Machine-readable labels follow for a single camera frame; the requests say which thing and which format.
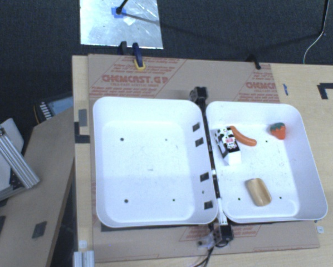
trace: black corner marker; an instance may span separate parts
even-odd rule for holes
[[[333,83],[320,83],[317,85],[321,99],[329,99],[327,97],[326,89],[333,89]]]
[[[76,144],[89,144],[90,143],[89,135],[80,135],[79,122],[74,122],[74,131],[75,131],[75,143]]]
[[[45,227],[46,227],[47,222],[43,221],[40,224],[36,224],[34,228],[34,232],[32,235],[32,238],[39,238],[40,236],[43,236],[45,233]]]

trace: blue tape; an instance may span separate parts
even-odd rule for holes
[[[123,17],[127,14],[127,11],[126,11],[125,8],[122,8],[122,13],[121,13],[121,15],[118,15],[118,14],[116,13],[116,9],[117,9],[117,8],[118,8],[118,7],[112,7],[112,8],[111,8],[112,15],[114,16],[114,18],[121,19],[121,18],[123,18]]]
[[[283,84],[283,87],[284,87],[285,94],[288,96],[288,89],[287,89],[287,86],[286,86],[285,84]]]

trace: cardboard sheet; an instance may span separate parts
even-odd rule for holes
[[[177,98],[187,100],[195,86],[206,86],[212,101],[279,102],[269,64],[257,70],[247,62],[144,58],[145,71],[137,71],[130,56],[89,55],[89,100],[103,96]],[[209,233],[208,227],[172,226],[111,229],[96,215],[94,136],[92,114],[91,184],[95,261],[171,258],[204,255],[197,241]],[[306,249],[319,247],[312,221],[237,225],[234,240],[215,254]]]

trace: black clamp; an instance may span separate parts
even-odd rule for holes
[[[189,100],[196,103],[198,106],[202,106],[201,110],[204,112],[206,108],[205,101],[208,97],[206,87],[195,87],[189,94]]]
[[[143,61],[142,52],[140,50],[140,47],[137,42],[132,44],[133,53],[132,55],[134,58],[134,65],[137,68],[137,70],[142,71],[145,70],[145,63]],[[120,45],[117,48],[117,54],[118,55],[128,55],[128,49],[127,49],[127,42],[123,41],[120,43]]]
[[[258,59],[254,54],[250,54],[247,58],[246,61],[253,61],[254,65],[256,66],[256,69],[260,70],[262,67],[259,65]]]

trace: orange toy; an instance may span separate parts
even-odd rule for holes
[[[249,145],[249,146],[255,146],[257,145],[257,141],[254,140],[254,139],[251,139],[243,134],[241,134],[234,126],[230,126],[232,132],[233,132],[233,135],[234,135],[234,138],[236,140],[238,140],[239,142],[245,144],[245,145]]]
[[[282,122],[275,123],[271,126],[271,134],[276,138],[285,139],[285,125]]]

